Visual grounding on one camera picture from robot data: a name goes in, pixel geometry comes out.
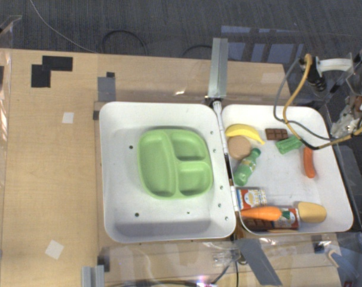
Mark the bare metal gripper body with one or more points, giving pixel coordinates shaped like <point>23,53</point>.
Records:
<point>358,106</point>

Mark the orange sausage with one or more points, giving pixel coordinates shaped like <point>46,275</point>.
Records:
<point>309,163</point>

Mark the green ribbed packet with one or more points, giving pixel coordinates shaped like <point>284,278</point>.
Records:
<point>287,144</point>

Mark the brown chocolate bar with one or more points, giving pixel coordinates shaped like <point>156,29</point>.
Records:
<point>257,224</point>
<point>276,134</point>

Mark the white plastic tray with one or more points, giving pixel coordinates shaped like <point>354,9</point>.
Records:
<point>282,175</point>
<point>124,172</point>

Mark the yellow banana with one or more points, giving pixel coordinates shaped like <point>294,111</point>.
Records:
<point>243,129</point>

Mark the brown round biscuit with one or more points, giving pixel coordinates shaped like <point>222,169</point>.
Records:
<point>238,148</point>

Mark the green plastic bottle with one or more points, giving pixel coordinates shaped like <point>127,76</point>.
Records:
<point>244,169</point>

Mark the red juice carton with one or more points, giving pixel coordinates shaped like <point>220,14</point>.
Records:
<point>290,220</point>

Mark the orange and white carton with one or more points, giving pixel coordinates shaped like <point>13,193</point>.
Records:
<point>252,197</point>

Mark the orange carrot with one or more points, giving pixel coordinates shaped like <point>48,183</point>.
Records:
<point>261,213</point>

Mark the green divided plate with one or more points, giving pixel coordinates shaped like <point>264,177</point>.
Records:
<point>157,163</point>

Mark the black cylinder on white bracket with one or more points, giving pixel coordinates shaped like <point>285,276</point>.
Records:
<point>316,78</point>

